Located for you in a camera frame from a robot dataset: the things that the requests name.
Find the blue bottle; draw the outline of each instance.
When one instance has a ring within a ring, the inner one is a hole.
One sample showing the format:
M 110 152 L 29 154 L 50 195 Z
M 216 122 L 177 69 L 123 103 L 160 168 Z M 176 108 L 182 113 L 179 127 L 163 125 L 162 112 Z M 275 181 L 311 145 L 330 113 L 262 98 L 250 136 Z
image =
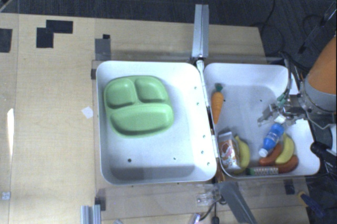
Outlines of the blue bottle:
M 281 124 L 275 123 L 270 128 L 270 131 L 263 139 L 263 147 L 259 150 L 259 155 L 265 158 L 269 151 L 272 150 L 280 140 L 284 132 L 284 127 Z

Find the toy carrot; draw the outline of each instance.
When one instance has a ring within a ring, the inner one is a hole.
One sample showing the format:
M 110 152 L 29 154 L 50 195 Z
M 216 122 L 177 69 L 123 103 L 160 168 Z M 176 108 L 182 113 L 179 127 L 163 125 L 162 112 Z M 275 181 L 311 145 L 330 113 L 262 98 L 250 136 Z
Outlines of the toy carrot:
M 215 92 L 213 93 L 211 97 L 211 109 L 212 109 L 212 115 L 214 124 L 217 124 L 222 108 L 222 104 L 224 101 L 224 96 L 221 93 L 222 86 L 218 83 L 215 84 Z

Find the wooden tabletop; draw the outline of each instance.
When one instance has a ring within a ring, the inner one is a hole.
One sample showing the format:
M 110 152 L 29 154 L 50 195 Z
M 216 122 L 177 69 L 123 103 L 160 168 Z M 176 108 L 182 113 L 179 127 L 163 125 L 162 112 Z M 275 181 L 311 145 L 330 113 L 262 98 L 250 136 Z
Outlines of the wooden tabletop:
M 46 20 L 73 21 L 73 33 L 54 34 L 54 48 L 36 48 L 36 29 L 46 27 Z M 109 34 L 115 51 L 183 52 L 192 47 L 193 24 L 1 14 L 0 28 L 12 28 L 12 40 L 18 36 L 18 50 L 13 47 L 9 54 L 0 54 L 3 73 L 12 71 L 10 63 L 17 63 L 17 75 L 1 74 L 1 78 L 11 77 L 12 88 L 16 82 L 16 102 L 13 159 L 11 166 L 7 160 L 6 169 L 3 160 L 8 154 L 0 147 L 0 190 L 11 192 L 9 201 L 0 202 L 0 222 L 80 223 L 81 206 L 92 206 L 97 192 L 94 123 L 82 113 L 86 107 L 93 109 L 90 72 L 95 38 Z M 210 25 L 209 36 L 214 53 L 264 56 L 257 28 Z M 2 117 L 7 108 L 2 107 Z M 295 186 L 298 190 L 306 187 L 301 179 Z M 284 188 L 270 193 L 250 190 L 245 183 L 241 188 L 259 223 L 271 219 L 309 223 L 305 208 L 295 195 L 285 195 Z M 151 216 L 142 213 L 146 203 L 134 211 L 132 201 L 146 199 L 133 198 L 120 205 L 118 212 L 112 209 L 115 215 L 110 218 L 103 212 L 107 220 L 102 223 L 113 223 L 117 217 L 124 224 L 188 223 L 195 207 L 186 204 L 185 209 L 182 204 L 179 215 L 164 216 L 154 210 Z M 236 223 L 228 206 L 218 210 L 221 223 Z M 210 218 L 202 223 L 210 223 Z

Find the white paper piece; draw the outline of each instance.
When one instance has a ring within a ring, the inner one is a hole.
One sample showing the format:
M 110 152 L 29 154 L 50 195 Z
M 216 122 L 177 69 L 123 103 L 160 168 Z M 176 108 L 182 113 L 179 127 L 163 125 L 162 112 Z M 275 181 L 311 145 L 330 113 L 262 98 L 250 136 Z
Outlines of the white paper piece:
M 84 116 L 85 116 L 87 119 L 89 119 L 89 118 L 91 118 L 91 117 L 94 116 L 94 112 L 93 112 L 93 110 L 92 110 L 89 106 L 86 107 L 86 108 L 84 108 L 84 109 L 82 110 L 82 113 L 84 114 Z
M 2 199 L 3 200 L 11 199 L 11 193 L 10 192 L 2 192 Z

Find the yellow banana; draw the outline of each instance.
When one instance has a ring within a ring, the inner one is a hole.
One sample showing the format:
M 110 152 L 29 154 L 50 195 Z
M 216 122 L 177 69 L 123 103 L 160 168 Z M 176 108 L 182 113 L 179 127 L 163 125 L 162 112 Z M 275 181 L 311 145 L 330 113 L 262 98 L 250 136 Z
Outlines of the yellow banana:
M 287 134 L 283 134 L 283 150 L 281 154 L 276 158 L 275 164 L 287 163 L 294 154 L 294 141 Z
M 238 173 L 243 172 L 248 167 L 249 161 L 251 159 L 251 153 L 250 153 L 248 145 L 245 142 L 241 141 L 238 135 L 235 136 L 235 139 L 237 140 L 237 143 L 239 145 L 240 169 L 237 171 L 234 171 L 234 173 L 238 174 Z

